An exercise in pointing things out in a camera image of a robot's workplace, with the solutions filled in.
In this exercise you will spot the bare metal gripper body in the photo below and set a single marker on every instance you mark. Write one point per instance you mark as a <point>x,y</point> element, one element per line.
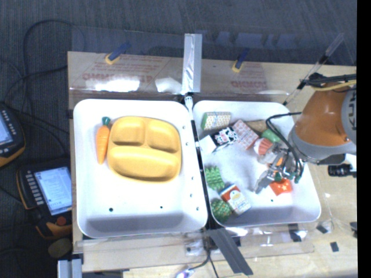
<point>280,159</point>

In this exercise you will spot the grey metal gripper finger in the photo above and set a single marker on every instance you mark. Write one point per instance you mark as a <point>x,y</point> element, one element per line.
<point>262,182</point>
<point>275,175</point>

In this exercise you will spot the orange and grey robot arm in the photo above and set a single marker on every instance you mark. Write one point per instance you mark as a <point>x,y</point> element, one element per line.
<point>321,123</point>

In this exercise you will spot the orange packet with stars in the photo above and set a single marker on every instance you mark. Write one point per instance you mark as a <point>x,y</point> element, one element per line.
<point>280,187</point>

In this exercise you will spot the orange white bottle green cap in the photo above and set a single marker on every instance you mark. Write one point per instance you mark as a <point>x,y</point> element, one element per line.
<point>264,145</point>

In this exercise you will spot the white plastic tray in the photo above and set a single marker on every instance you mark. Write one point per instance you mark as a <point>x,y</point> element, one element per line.
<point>133,201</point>
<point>240,169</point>

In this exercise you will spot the orange and white carton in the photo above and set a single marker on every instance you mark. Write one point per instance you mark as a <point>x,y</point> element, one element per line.
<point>235,199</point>

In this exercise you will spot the brown biscuit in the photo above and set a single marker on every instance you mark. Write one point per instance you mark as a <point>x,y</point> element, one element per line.
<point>258,124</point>

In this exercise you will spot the pink patterned carton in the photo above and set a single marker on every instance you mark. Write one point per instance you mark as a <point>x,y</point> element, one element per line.
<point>245,133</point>

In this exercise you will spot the light green grapes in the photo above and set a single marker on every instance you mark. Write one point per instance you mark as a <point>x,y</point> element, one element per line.
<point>214,177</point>

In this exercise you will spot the green broccoli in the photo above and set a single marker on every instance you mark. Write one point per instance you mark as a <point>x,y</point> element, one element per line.
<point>221,210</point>

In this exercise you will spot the cow print milk carton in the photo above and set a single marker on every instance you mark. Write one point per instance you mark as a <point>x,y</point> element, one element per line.
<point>224,136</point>

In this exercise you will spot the green and tan carton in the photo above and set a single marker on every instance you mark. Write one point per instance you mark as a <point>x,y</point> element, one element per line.
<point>216,120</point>

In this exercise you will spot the brown cardboard board red print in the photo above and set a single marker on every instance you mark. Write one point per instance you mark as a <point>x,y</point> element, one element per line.
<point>275,77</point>

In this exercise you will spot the yellow divided plate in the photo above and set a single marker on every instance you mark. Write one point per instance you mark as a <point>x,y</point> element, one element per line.
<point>145,149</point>

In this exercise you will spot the orange carrot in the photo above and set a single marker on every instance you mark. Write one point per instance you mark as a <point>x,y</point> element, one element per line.
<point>102,143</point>

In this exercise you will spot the black cylinder on white bracket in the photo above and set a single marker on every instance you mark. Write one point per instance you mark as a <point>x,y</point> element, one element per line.
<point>340,169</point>

